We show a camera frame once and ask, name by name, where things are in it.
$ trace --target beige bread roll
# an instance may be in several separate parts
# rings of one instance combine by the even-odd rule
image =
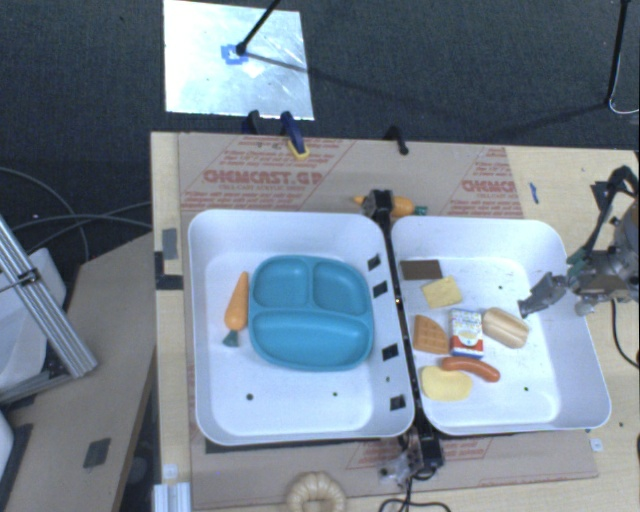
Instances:
[[[482,331],[511,348],[524,347],[529,336],[529,326],[524,320],[500,308],[489,308],[482,315]]]

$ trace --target black metal post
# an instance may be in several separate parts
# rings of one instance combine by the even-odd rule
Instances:
[[[616,42],[613,47],[613,61],[611,62],[611,73],[609,74],[609,89],[607,90],[607,97],[605,98],[605,104],[609,103],[609,100],[613,96],[613,89],[616,86],[616,79],[618,76],[618,64],[620,62],[620,50],[622,49],[622,36],[624,35],[624,25],[627,21],[627,7],[631,0],[620,0],[620,15],[618,17],[618,32],[616,34]]]
[[[271,16],[271,13],[275,10],[275,8],[278,7],[278,4],[280,3],[280,1],[281,0],[273,0],[273,2],[271,2],[271,5],[269,5],[269,7],[267,7],[267,10],[264,12],[264,14],[258,20],[258,23],[256,23],[254,25],[254,27],[251,29],[251,32],[249,32],[249,34],[247,34],[247,37],[245,37],[242,42],[240,42],[240,43],[238,43],[236,45],[236,53],[238,55],[240,55],[242,57],[245,53],[247,53],[247,46],[249,45],[249,43],[253,39],[253,36],[255,36],[258,33],[258,30],[260,30],[262,25],[264,25],[264,22],[267,21],[269,16]]]

